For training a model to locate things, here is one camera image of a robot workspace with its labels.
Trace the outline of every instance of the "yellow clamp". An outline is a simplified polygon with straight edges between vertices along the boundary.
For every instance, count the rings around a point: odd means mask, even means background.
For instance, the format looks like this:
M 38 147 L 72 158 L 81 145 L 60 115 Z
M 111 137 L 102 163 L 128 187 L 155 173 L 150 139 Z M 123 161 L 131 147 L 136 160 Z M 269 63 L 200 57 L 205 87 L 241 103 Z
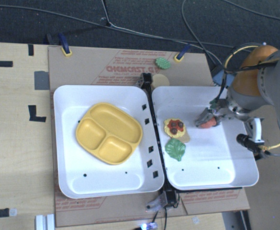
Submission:
M 179 53 L 177 53 L 175 56 L 174 56 L 174 61 L 176 63 L 180 63 L 182 61 L 182 59 L 184 58 L 184 56 L 182 56 L 180 59 L 177 59 L 177 56 L 179 55 Z
M 73 54 L 72 50 L 69 50 L 69 53 L 67 54 L 63 47 L 61 47 L 61 50 L 62 50 L 65 57 L 70 57 Z

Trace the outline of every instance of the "metal bracket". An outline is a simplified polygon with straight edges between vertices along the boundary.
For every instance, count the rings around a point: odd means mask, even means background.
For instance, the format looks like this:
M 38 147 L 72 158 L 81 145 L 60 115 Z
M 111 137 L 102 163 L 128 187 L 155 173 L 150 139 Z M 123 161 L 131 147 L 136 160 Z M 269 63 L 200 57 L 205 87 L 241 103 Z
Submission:
M 55 230 L 55 217 L 54 214 L 47 216 L 37 215 L 34 219 L 35 230 Z
M 262 126 L 261 126 L 261 118 L 253 117 L 250 118 L 247 122 L 244 122 L 246 132 L 249 135 L 249 139 L 255 143 L 262 143 Z
M 157 212 L 168 204 L 166 192 L 163 191 L 157 198 L 146 204 L 147 211 Z

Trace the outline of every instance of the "wooden table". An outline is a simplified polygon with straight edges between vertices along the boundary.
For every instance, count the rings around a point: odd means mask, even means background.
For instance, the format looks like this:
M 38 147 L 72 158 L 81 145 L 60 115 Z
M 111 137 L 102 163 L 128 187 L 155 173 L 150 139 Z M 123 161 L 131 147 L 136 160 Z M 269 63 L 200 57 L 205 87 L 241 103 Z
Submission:
M 13 61 L 12 68 L 0 67 L 0 209 L 16 208 L 17 216 L 0 218 L 0 229 L 34 229 L 36 215 L 54 214 L 54 175 L 49 90 L 35 90 L 34 72 L 48 72 L 45 45 L 0 43 L 0 61 Z M 28 105 L 37 106 L 45 122 L 30 122 Z M 64 227 L 60 229 L 131 230 L 142 221 Z M 157 219 L 159 228 L 164 218 Z M 169 230 L 224 230 L 221 213 L 172 217 Z

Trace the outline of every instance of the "drain hole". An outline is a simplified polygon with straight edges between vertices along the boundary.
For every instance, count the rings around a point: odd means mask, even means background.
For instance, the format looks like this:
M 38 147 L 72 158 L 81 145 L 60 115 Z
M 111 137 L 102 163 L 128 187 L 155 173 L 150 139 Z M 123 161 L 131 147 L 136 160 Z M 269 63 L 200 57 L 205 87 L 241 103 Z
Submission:
M 158 177 L 158 171 L 154 171 L 154 172 L 153 172 L 153 177 L 154 177 L 154 178 Z
M 152 160 L 150 160 L 150 161 L 148 161 L 147 162 L 147 167 L 149 168 L 150 166 L 152 166 L 153 165 L 153 161 Z

